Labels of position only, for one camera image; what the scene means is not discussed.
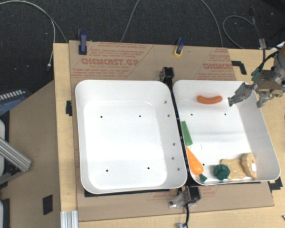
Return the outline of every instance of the toy sausage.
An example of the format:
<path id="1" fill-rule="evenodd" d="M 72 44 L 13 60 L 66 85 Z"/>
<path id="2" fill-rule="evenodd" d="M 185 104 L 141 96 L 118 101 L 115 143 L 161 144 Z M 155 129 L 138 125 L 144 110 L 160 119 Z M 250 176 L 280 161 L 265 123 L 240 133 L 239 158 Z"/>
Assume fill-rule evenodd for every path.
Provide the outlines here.
<path id="1" fill-rule="evenodd" d="M 197 97 L 197 101 L 202 103 L 202 104 L 216 104 L 219 103 L 223 100 L 223 97 L 221 97 L 220 95 L 217 95 L 215 97 L 211 97 L 211 98 L 207 98 L 204 96 L 199 95 Z"/>

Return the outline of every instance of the white cable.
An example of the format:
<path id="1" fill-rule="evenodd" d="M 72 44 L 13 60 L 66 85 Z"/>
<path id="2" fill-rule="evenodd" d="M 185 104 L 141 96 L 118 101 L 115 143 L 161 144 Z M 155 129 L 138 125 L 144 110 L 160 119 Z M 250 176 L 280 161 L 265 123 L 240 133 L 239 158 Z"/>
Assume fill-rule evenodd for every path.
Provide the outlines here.
<path id="1" fill-rule="evenodd" d="M 39 9 L 39 7 L 34 3 L 28 3 L 29 5 L 32 5 L 34 6 L 35 8 Z M 65 40 L 66 43 L 68 43 L 68 40 L 65 36 L 65 34 L 62 32 L 61 28 L 59 27 L 59 25 L 53 20 L 53 18 L 47 13 L 45 12 L 43 9 L 40 10 L 42 13 L 44 13 L 45 16 L 47 16 L 51 21 L 53 21 L 53 23 L 55 24 L 56 28 L 59 30 L 60 34 L 62 35 L 63 39 Z"/>
<path id="2" fill-rule="evenodd" d="M 249 23 L 251 26 L 253 26 L 253 23 L 251 21 L 249 21 L 248 19 L 242 17 L 242 16 L 238 16 L 238 15 L 230 15 L 228 16 L 227 18 L 224 19 L 224 22 L 223 22 L 223 30 L 225 32 L 225 35 L 228 37 L 228 39 L 233 43 L 235 44 L 236 46 L 238 46 L 239 48 L 241 49 L 244 49 L 241 45 L 239 45 L 238 43 L 236 43 L 230 36 L 229 34 L 226 32 L 226 29 L 225 29 L 225 23 L 228 19 L 230 18 L 238 18 L 238 19 L 242 19 L 244 21 L 246 21 L 247 23 Z"/>
<path id="3" fill-rule="evenodd" d="M 8 3 L 24 3 L 24 4 L 29 4 L 29 5 L 31 5 L 31 6 L 33 6 L 33 7 L 35 7 L 35 8 L 37 8 L 38 10 L 40 10 L 41 12 L 43 12 L 43 13 L 46 13 L 41 7 L 39 7 L 38 5 L 36 5 L 36 4 L 34 4 L 34 3 L 31 3 L 31 2 L 28 2 L 28 1 L 23 1 L 23 0 L 9 0 L 9 1 L 5 1 L 5 2 L 0 2 L 0 5 L 4 5 L 4 4 L 8 4 Z M 51 19 L 50 20 L 51 21 L 51 23 L 52 23 L 52 25 L 53 25 L 53 33 L 54 33 L 54 35 L 53 35 L 53 43 L 55 43 L 55 41 L 56 41 L 56 29 L 55 29 L 55 24 L 54 24 L 54 21 Z M 52 50 L 52 53 L 51 53 L 51 57 L 50 57 L 50 60 L 49 60 L 49 63 L 48 63 L 48 65 L 47 65 L 47 71 L 49 71 L 50 70 L 50 68 L 51 68 L 51 61 L 52 61 L 52 58 L 53 58 L 53 50 Z"/>
<path id="4" fill-rule="evenodd" d="M 123 41 L 124 36 L 125 36 L 125 34 L 127 33 L 127 30 L 128 30 L 128 28 L 129 28 L 129 25 L 130 25 L 131 20 L 132 20 L 132 17 L 133 17 L 133 14 L 134 14 L 134 12 L 135 12 L 135 10 L 136 10 L 136 7 L 137 7 L 137 5 L 138 5 L 138 3 L 139 3 L 140 1 L 141 1 L 141 0 L 137 0 L 136 4 L 134 5 L 134 8 L 133 8 L 133 10 L 132 10 L 132 12 L 131 12 L 130 18 L 129 18 L 129 20 L 128 20 L 128 23 L 127 23 L 127 25 L 126 25 L 126 28 L 125 28 L 125 30 L 124 30 L 124 33 L 123 33 L 123 36 L 122 36 L 120 42 Z M 219 39 L 220 39 L 221 47 L 224 47 L 222 34 L 221 34 L 220 28 L 219 28 L 219 23 L 218 23 L 216 17 L 214 16 L 214 13 L 212 12 L 212 10 L 210 9 L 210 7 L 207 5 L 207 3 L 206 3 L 204 0 L 200 0 L 200 1 L 201 1 L 202 4 L 205 5 L 205 7 L 208 9 L 208 11 L 210 12 L 210 14 L 212 15 L 212 17 L 213 17 L 213 19 L 214 19 L 214 21 L 215 21 L 215 24 L 216 24 L 216 26 L 217 26 L 217 29 L 218 29 L 218 34 L 219 34 Z"/>

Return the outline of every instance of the wooden table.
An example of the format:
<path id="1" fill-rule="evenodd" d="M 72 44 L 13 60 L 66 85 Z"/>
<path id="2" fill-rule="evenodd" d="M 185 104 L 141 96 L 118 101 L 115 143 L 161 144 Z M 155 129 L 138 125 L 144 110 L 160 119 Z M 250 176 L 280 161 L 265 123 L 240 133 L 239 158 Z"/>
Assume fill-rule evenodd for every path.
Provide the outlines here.
<path id="1" fill-rule="evenodd" d="M 252 83 L 251 72 L 262 61 L 261 50 L 229 49 L 232 61 L 244 63 L 247 75 L 235 68 L 237 80 Z M 264 69 L 269 69 L 273 61 L 268 61 Z M 66 112 L 66 101 L 71 100 L 68 44 L 54 44 L 55 95 L 57 113 L 57 141 L 59 158 L 59 182 L 61 211 L 77 210 L 74 168 L 73 124 Z M 281 168 L 281 190 L 273 191 L 275 205 L 267 208 L 237 209 L 191 213 L 190 228 L 285 228 L 285 94 L 281 98 L 268 101 L 261 108 L 271 141 Z M 185 221 L 185 214 L 126 218 L 93 222 L 80 222 L 80 228 L 174 228 L 176 223 Z"/>

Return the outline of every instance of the toy food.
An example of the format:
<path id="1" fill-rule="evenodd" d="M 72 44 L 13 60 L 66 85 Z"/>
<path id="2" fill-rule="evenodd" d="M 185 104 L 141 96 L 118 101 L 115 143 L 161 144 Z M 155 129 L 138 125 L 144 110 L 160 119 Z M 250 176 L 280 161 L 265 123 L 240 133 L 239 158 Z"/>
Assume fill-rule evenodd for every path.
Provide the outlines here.
<path id="1" fill-rule="evenodd" d="M 229 174 L 230 174 L 230 170 L 229 170 L 229 167 L 226 165 L 217 165 L 214 168 L 214 175 L 219 180 L 227 179 Z"/>
<path id="2" fill-rule="evenodd" d="M 221 165 L 228 166 L 230 170 L 230 174 L 228 175 L 227 179 L 243 179 L 246 177 L 246 173 L 242 167 L 242 160 L 240 158 L 237 159 L 222 159 L 220 161 Z"/>
<path id="3" fill-rule="evenodd" d="M 185 145 L 186 146 L 192 145 L 193 142 L 192 142 L 192 139 L 191 139 L 191 136 L 190 136 L 190 133 L 189 133 L 186 121 L 182 121 L 181 122 L 181 129 L 182 129 Z"/>
<path id="4" fill-rule="evenodd" d="M 191 152 L 191 150 L 186 147 L 188 163 L 190 170 L 195 174 L 199 175 L 200 181 L 204 182 L 207 177 L 205 177 L 202 173 L 204 171 L 203 165 L 199 162 L 199 160 L 195 157 L 195 155 Z"/>
<path id="5" fill-rule="evenodd" d="M 247 176 L 253 177 L 253 178 L 257 177 L 257 175 L 256 175 L 257 172 L 255 170 L 253 170 L 253 168 L 252 168 L 252 165 L 255 163 L 256 163 L 256 159 L 255 159 L 255 156 L 253 155 L 253 153 L 247 153 L 242 158 L 241 164 L 242 164 L 244 171 L 245 171 Z"/>
<path id="6" fill-rule="evenodd" d="M 222 100 L 223 100 L 223 97 L 221 97 L 220 95 L 211 97 L 211 98 L 207 98 L 201 95 L 197 97 L 197 101 L 203 104 L 216 104 L 216 103 L 221 102 Z"/>

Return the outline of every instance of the black cable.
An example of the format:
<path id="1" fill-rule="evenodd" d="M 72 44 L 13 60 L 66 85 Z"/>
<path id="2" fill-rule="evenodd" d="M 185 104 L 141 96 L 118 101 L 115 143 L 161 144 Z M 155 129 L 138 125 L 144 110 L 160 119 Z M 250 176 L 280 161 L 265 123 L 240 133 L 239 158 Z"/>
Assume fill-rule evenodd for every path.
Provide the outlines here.
<path id="1" fill-rule="evenodd" d="M 190 216 L 189 203 L 187 203 L 185 205 L 185 207 L 186 207 L 187 214 L 186 214 L 186 222 L 184 223 L 183 227 L 187 227 L 188 228 L 188 222 L 189 222 L 189 216 Z"/>
<path id="2" fill-rule="evenodd" d="M 266 49 L 263 49 L 263 62 L 266 60 Z"/>
<path id="3" fill-rule="evenodd" d="M 29 3 L 26 3 L 26 4 L 31 5 L 31 6 L 33 6 L 34 8 L 37 8 L 37 9 L 38 9 L 39 11 L 41 11 L 44 15 L 46 15 L 51 21 L 53 21 L 53 23 L 55 24 L 56 28 L 59 30 L 60 34 L 62 35 L 64 41 L 65 41 L 66 43 L 68 43 L 68 40 L 67 40 L 66 36 L 64 35 L 64 33 L 62 32 L 62 30 L 61 30 L 61 28 L 59 27 L 59 25 L 53 20 L 53 18 L 52 18 L 47 12 L 45 12 L 43 9 L 40 10 L 39 7 L 36 7 L 34 3 L 29 2 Z"/>
<path id="4" fill-rule="evenodd" d="M 275 57 L 278 54 L 279 51 L 275 51 L 274 53 L 271 53 L 268 57 L 266 57 L 263 62 L 258 66 L 258 71 L 261 72 L 263 70 L 265 62 L 267 62 L 270 58 Z"/>
<path id="5" fill-rule="evenodd" d="M 278 49 L 278 50 L 281 49 L 280 47 L 274 45 L 274 44 L 271 42 L 271 40 L 267 37 L 267 35 L 266 35 L 266 33 L 265 33 L 265 29 L 264 29 L 263 22 L 262 22 L 262 20 L 261 20 L 261 18 L 260 18 L 260 16 L 259 16 L 258 12 L 256 11 L 256 9 L 255 9 L 255 8 L 251 8 L 251 12 L 253 12 L 253 13 L 257 16 L 258 20 L 260 21 L 260 25 L 261 25 L 261 29 L 262 29 L 264 38 L 265 38 L 265 40 L 268 42 L 268 44 L 271 45 L 273 48 L 276 48 L 276 49 Z"/>

